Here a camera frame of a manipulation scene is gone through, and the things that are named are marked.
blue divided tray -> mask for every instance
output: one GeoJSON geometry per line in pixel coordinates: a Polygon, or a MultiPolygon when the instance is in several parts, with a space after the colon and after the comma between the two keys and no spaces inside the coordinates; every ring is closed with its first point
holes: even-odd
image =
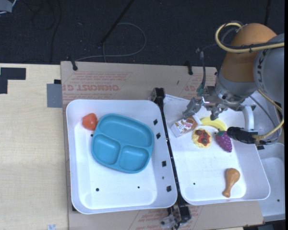
{"type": "Polygon", "coordinates": [[[92,139],[92,155],[102,165],[138,173],[148,164],[154,134],[145,124],[118,114],[100,118],[92,139]]]}

toy food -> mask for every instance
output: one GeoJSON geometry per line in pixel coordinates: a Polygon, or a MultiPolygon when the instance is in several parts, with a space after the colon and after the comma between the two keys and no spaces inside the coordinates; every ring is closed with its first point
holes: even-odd
{"type": "Polygon", "coordinates": [[[196,116],[196,114],[189,116],[187,118],[181,119],[175,122],[171,130],[176,137],[182,136],[189,131],[194,130],[198,125],[201,125],[201,120],[196,116]]]}
{"type": "Polygon", "coordinates": [[[201,122],[203,126],[213,126],[219,130],[226,130],[226,125],[220,119],[212,121],[210,117],[204,117],[201,119],[201,122]]]}
{"type": "Polygon", "coordinates": [[[227,134],[227,131],[219,130],[219,132],[216,133],[216,142],[221,148],[223,148],[223,150],[228,152],[232,151],[232,144],[230,137],[227,134]]]}
{"type": "Polygon", "coordinates": [[[97,117],[94,113],[90,113],[82,118],[82,125],[88,130],[95,130],[97,126],[97,117]]]}
{"type": "Polygon", "coordinates": [[[234,168],[229,168],[226,171],[226,188],[223,191],[223,196],[230,197],[232,186],[240,179],[240,172],[234,168]]]}
{"type": "Polygon", "coordinates": [[[192,132],[192,141],[200,148],[208,148],[211,145],[212,138],[207,130],[198,128],[192,132]]]}

yellow banana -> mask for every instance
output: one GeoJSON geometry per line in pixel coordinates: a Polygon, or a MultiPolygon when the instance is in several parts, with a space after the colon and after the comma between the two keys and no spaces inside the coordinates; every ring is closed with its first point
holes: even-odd
{"type": "Polygon", "coordinates": [[[226,125],[220,119],[212,121],[210,117],[204,117],[201,119],[201,122],[203,126],[213,126],[219,130],[227,130],[226,125]]]}

brown drumstick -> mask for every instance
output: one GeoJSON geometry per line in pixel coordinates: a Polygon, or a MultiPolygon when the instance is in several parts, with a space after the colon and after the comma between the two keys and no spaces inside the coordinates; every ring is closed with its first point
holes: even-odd
{"type": "Polygon", "coordinates": [[[232,186],[239,180],[240,173],[234,168],[229,168],[226,171],[226,188],[223,191],[225,197],[230,197],[230,190],[232,186]]]}

red strawberry toy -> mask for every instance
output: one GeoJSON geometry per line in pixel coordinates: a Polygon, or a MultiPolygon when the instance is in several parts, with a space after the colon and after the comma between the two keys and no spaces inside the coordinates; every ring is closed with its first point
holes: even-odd
{"type": "Polygon", "coordinates": [[[223,150],[228,152],[232,151],[231,140],[225,130],[219,130],[219,132],[216,133],[216,142],[221,148],[223,148],[223,150]]]}

